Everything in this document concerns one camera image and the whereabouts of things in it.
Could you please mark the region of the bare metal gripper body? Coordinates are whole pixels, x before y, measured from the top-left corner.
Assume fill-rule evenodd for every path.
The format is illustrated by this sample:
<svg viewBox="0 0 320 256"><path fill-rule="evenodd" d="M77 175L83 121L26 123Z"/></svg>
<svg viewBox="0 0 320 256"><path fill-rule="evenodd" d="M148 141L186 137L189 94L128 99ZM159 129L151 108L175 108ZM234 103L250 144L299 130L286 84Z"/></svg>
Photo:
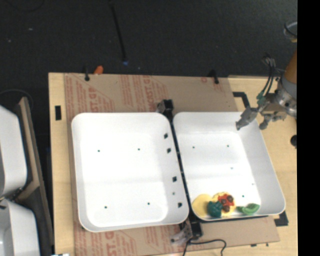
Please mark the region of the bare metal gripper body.
<svg viewBox="0 0 320 256"><path fill-rule="evenodd" d="M297 100L285 89L276 89L264 98L259 105L259 112L268 122L284 120L287 116L296 119Z"/></svg>

